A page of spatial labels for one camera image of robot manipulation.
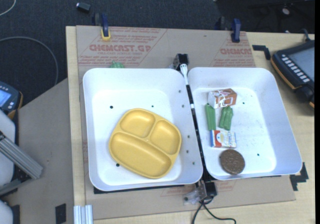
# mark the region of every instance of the table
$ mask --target table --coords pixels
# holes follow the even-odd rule
[[[301,44],[304,34],[285,33],[247,33],[250,45],[265,45],[271,54],[277,50]],[[76,27],[66,27],[66,47],[68,63],[68,85],[70,105],[70,130],[72,148],[72,173],[74,204],[86,204],[83,145],[81,133],[81,109],[79,102],[79,74],[77,56]],[[315,113],[306,103],[298,103],[296,96],[290,91],[273,71],[269,61],[266,61],[263,52],[253,51],[254,62],[257,67],[262,67],[274,73],[279,90],[287,111],[293,133],[305,162],[308,177],[306,183],[299,183],[295,192],[295,201],[239,206],[232,208],[213,209],[213,214],[218,217],[232,217],[237,223],[315,223]],[[164,213],[127,218],[97,220],[95,224],[122,224],[122,223],[190,223],[194,211],[177,213]],[[196,218],[196,223],[212,223],[211,216],[201,210]]]

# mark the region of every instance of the brown round object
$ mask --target brown round object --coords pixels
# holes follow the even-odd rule
[[[239,174],[245,168],[243,156],[233,149],[225,150],[220,154],[220,164],[229,174]]]

